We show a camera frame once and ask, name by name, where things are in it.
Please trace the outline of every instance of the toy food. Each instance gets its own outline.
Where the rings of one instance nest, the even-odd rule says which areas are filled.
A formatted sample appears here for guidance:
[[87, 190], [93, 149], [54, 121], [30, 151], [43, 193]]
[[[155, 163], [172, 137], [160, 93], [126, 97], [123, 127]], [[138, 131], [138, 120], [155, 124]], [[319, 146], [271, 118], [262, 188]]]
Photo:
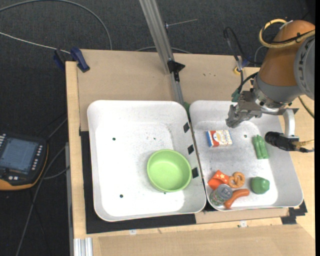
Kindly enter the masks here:
[[270, 189], [270, 181], [262, 177], [254, 177], [251, 180], [251, 189], [256, 194], [264, 194]]
[[269, 158], [269, 154], [267, 152], [265, 140], [260, 135], [253, 137], [253, 145], [254, 145], [256, 157], [258, 159], [268, 159]]
[[229, 177], [228, 185], [233, 189], [238, 189], [245, 184], [245, 175], [242, 172], [235, 172]]
[[209, 196], [209, 201], [215, 206], [222, 206], [224, 202], [232, 197], [232, 189], [226, 184], [221, 184], [213, 190]]
[[230, 209], [231, 205], [234, 203], [234, 201], [236, 199], [238, 199], [240, 197], [246, 197], [249, 194], [250, 194], [250, 191], [249, 191], [249, 189], [246, 189], [246, 188], [242, 188], [242, 189], [238, 189], [238, 190], [233, 191], [232, 197], [224, 202], [225, 208]]
[[217, 170], [212, 178], [208, 181], [208, 185], [213, 190], [216, 190], [221, 184], [228, 184], [229, 176], [222, 173], [222, 171]]
[[206, 138], [211, 148], [232, 145], [229, 130], [208, 130], [206, 132]]

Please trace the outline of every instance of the black cloth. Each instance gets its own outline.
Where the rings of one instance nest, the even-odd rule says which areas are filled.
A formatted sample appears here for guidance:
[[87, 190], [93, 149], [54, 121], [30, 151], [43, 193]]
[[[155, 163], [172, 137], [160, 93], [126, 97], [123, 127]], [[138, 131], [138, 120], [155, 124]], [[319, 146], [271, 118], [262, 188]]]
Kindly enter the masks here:
[[162, 228], [170, 226], [191, 225], [196, 223], [196, 217], [194, 214], [147, 217], [115, 222], [109, 222], [99, 218], [99, 216], [95, 212], [93, 201], [93, 183], [89, 132], [83, 131], [80, 133], [80, 135], [87, 234], [132, 229]]

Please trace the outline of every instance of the wooden table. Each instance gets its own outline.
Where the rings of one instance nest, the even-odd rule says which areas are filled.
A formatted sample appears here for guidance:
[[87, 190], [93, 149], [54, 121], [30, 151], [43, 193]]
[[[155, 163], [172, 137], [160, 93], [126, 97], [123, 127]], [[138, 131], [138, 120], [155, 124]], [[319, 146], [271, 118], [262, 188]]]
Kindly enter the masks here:
[[[297, 224], [283, 224], [288, 208], [240, 211], [202, 211], [196, 224], [87, 234], [79, 131], [88, 130], [87, 107], [95, 100], [173, 101], [171, 81], [154, 52], [82, 50], [90, 66], [82, 73], [75, 62], [66, 63], [66, 91], [71, 166], [73, 238], [92, 238], [94, 256], [211, 256], [220, 255], [315, 255], [315, 155], [291, 153], [308, 212], [296, 218]], [[231, 99], [240, 83], [233, 72], [232, 56], [174, 55], [186, 65], [180, 72], [184, 101]], [[244, 77], [258, 71], [246, 67]], [[314, 101], [303, 96], [314, 110]], [[301, 141], [314, 138], [314, 119], [296, 99], [292, 106], [295, 133]]]

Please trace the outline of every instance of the dark gray floor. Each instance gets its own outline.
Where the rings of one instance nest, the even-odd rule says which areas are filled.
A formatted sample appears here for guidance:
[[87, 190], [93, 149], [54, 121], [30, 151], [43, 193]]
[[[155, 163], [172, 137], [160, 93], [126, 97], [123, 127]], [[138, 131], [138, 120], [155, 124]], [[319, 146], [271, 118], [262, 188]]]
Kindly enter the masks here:
[[[1, 0], [0, 9], [19, 2]], [[109, 29], [113, 50], [134, 51], [153, 46], [138, 0], [74, 2], [102, 19]], [[225, 27], [236, 32], [244, 52], [252, 57], [260, 46], [259, 30], [267, 21], [304, 18], [315, 24], [315, 6], [309, 8], [305, 0], [159, 0], [158, 4], [168, 24], [197, 19], [168, 30], [172, 47], [197, 54], [231, 55], [223, 38]], [[88, 11], [61, 1], [28, 3], [1, 11], [0, 32], [67, 51], [74, 46], [110, 48], [102, 25]], [[54, 63], [53, 55], [51, 49], [0, 35], [0, 131], [46, 137], [64, 120], [65, 74]], [[49, 141], [49, 161], [67, 141], [65, 124]], [[62, 154], [49, 175], [64, 168]], [[15, 255], [35, 190], [36, 187], [0, 192], [0, 256]], [[69, 255], [64, 175], [42, 183], [19, 255]]]

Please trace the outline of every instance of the metal frame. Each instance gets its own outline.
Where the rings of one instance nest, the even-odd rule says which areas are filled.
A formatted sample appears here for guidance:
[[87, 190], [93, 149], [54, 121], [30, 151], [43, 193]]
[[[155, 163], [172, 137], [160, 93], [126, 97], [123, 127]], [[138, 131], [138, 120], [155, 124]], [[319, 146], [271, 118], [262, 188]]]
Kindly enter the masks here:
[[74, 239], [73, 240], [74, 256], [93, 256], [93, 243], [92, 237], [85, 239]]
[[166, 73], [170, 74], [171, 85], [175, 101], [184, 104], [184, 98], [181, 91], [180, 82], [175, 78], [174, 72], [171, 72], [168, 67], [169, 61], [174, 61], [174, 55], [169, 43], [167, 31], [165, 29], [165, 23], [159, 12], [158, 4], [156, 0], [139, 0], [146, 22], [149, 26], [151, 36], [153, 38], [154, 45], [159, 54], [161, 62], [163, 64]]

